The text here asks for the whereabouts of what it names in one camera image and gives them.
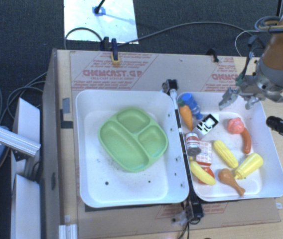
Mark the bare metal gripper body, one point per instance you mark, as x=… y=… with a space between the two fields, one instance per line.
x=256 y=87

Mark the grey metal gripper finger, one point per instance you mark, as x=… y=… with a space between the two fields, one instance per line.
x=227 y=99
x=251 y=102

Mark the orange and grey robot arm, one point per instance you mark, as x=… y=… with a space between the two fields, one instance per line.
x=281 y=53

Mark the pink ice cream scoop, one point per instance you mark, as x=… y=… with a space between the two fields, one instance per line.
x=235 y=125

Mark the black and white carton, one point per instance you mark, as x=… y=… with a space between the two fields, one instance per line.
x=207 y=123

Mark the blue plastic bottle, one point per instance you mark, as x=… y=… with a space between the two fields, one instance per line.
x=192 y=104

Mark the orange sausage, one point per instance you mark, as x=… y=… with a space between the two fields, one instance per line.
x=247 y=141

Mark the orange carrot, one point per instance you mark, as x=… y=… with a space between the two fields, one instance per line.
x=186 y=116

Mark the yellow corn cob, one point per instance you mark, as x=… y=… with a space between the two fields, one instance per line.
x=225 y=153

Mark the small red and white can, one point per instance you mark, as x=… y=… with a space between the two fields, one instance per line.
x=192 y=143

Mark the thin black and white rod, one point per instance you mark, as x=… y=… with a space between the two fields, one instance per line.
x=181 y=133

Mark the brown cardboard board red print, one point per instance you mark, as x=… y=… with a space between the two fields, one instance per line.
x=176 y=71

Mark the red and white packet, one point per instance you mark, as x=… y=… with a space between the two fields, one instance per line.
x=205 y=153

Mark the yellow mustard bottle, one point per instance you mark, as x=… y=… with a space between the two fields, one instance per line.
x=249 y=165

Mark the red tomato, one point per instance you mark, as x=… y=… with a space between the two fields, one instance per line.
x=207 y=171

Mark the yellow banana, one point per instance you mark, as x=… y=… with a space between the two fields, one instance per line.
x=201 y=174

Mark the brown chicken drumstick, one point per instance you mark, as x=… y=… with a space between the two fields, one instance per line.
x=230 y=179

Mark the white plastic tray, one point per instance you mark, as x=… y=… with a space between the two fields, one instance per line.
x=263 y=183
x=131 y=183

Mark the green divided plate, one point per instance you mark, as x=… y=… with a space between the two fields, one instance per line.
x=132 y=139

